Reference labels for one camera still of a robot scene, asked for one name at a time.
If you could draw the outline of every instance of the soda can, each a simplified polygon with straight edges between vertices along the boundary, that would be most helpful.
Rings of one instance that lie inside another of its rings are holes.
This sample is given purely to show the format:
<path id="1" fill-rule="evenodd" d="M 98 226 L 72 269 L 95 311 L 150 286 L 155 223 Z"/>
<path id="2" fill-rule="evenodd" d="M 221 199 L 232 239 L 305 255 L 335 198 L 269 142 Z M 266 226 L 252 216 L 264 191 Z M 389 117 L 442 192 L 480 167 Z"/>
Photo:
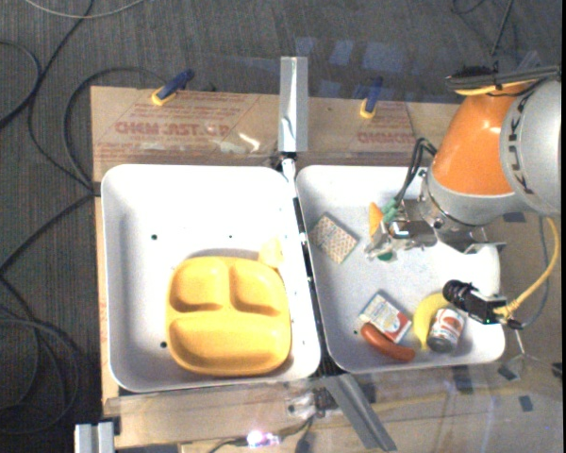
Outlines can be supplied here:
<path id="1" fill-rule="evenodd" d="M 435 352 L 452 352 L 457 348 L 465 318 L 456 310 L 444 307 L 436 311 L 427 336 L 427 345 Z"/>

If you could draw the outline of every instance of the hot dog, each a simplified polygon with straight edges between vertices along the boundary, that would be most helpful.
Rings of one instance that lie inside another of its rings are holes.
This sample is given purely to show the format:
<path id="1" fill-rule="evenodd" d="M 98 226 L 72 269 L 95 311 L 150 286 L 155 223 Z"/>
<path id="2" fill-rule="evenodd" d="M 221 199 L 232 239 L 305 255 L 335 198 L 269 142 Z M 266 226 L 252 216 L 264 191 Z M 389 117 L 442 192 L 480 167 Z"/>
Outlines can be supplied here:
<path id="1" fill-rule="evenodd" d="M 393 343 L 377 327 L 370 322 L 360 328 L 360 335 L 379 352 L 401 362 L 410 362 L 415 358 L 415 350 L 411 347 Z"/>

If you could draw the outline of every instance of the blue and yellow clamp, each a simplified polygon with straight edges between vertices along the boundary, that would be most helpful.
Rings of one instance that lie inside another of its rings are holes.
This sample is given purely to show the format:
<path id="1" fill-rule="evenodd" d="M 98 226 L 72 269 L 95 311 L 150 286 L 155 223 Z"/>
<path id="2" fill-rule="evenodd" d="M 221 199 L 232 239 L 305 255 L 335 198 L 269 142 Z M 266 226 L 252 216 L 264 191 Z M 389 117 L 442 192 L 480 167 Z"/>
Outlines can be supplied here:
<path id="1" fill-rule="evenodd" d="M 151 94 L 153 104 L 163 106 L 168 101 L 171 101 L 176 96 L 176 91 L 185 89 L 187 83 L 195 77 L 195 73 L 191 69 L 181 72 L 165 86 L 160 87 Z"/>
<path id="2" fill-rule="evenodd" d="M 381 88 L 384 84 L 384 79 L 382 76 L 378 76 L 374 79 L 369 89 L 367 97 L 363 99 L 360 105 L 360 116 L 365 119 L 371 119 L 375 116 L 375 104 L 377 104 L 377 98 L 381 94 Z"/>

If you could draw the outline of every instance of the black camera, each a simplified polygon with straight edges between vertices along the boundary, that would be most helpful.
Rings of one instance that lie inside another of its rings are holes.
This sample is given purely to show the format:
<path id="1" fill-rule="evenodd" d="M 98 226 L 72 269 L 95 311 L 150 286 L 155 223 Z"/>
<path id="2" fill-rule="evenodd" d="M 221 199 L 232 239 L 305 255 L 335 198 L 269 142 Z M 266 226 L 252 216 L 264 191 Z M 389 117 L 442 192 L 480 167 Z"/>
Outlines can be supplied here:
<path id="1" fill-rule="evenodd" d="M 458 309 L 482 324 L 498 324 L 499 317 L 493 311 L 503 307 L 508 300 L 502 295 L 483 295 L 471 283 L 449 280 L 442 288 L 442 295 Z"/>

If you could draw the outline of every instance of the yellow divided plate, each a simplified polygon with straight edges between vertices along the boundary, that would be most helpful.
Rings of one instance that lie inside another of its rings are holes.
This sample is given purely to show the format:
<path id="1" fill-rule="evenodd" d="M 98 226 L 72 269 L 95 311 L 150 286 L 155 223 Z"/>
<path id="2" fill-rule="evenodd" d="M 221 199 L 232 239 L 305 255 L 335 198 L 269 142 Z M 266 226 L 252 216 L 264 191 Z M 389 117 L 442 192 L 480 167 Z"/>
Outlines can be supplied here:
<path id="1" fill-rule="evenodd" d="M 291 349 L 285 285 L 275 269 L 256 260 L 182 261 L 170 279 L 166 327 L 173 358 L 198 374 L 267 374 Z"/>

